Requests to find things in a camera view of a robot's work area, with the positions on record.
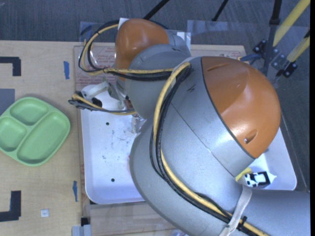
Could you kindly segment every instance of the white strap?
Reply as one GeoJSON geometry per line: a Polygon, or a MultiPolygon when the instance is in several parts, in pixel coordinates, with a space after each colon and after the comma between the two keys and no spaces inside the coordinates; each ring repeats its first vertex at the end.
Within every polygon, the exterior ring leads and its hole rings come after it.
{"type": "Polygon", "coordinates": [[[228,236],[233,231],[235,231],[242,217],[243,211],[245,210],[246,206],[250,202],[251,197],[252,197],[252,189],[243,185],[243,191],[240,196],[240,199],[237,202],[233,216],[230,222],[222,230],[219,236],[228,236]]]}

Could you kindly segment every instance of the black corner marker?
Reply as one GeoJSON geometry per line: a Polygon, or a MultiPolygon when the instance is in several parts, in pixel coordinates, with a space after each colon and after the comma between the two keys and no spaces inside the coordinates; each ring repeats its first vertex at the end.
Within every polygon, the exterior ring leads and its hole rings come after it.
{"type": "Polygon", "coordinates": [[[12,75],[21,76],[21,60],[19,57],[0,57],[0,63],[11,63],[12,75]]]}
{"type": "Polygon", "coordinates": [[[21,217],[21,191],[11,191],[10,210],[0,212],[0,222],[19,220],[21,217]]]}

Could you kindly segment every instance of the green plate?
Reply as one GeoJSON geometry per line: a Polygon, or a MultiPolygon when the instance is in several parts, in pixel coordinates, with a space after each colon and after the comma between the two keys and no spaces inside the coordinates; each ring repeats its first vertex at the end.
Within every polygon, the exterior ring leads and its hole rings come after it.
{"type": "Polygon", "coordinates": [[[0,150],[22,164],[38,166],[57,152],[69,131],[70,121],[60,110],[25,97],[0,116],[0,150]]]}

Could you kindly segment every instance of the divided plate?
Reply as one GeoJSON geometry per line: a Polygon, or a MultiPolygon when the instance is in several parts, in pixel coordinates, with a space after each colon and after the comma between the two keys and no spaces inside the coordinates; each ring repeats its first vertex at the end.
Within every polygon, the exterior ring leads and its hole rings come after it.
{"type": "Polygon", "coordinates": [[[57,152],[69,131],[70,121],[60,110],[25,97],[0,116],[0,150],[22,164],[38,166],[57,152]]]}

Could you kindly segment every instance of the gray carpet floor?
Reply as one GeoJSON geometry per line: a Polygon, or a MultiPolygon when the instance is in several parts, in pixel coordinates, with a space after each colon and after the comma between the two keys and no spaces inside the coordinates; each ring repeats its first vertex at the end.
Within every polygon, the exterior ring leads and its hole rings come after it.
{"type": "MultiPolygon", "coordinates": [[[[78,41],[80,22],[106,23],[120,17],[142,18],[160,0],[0,0],[0,40],[78,41]]],[[[188,21],[211,21],[223,0],[171,0],[152,20],[169,29],[187,30],[188,21]]],[[[299,0],[283,0],[280,18],[284,20],[299,0]]],[[[193,44],[241,44],[246,51],[262,38],[268,38],[274,0],[230,0],[218,18],[218,25],[234,26],[222,30],[220,38],[192,32],[193,44]]],[[[294,23],[281,43],[287,55],[310,27],[310,6],[294,23]]],[[[114,35],[104,41],[113,42],[114,35]]],[[[288,128],[286,145],[298,178],[297,189],[310,190],[310,49],[297,60],[298,69],[290,78],[281,77],[277,85],[283,122],[288,128]]]]}

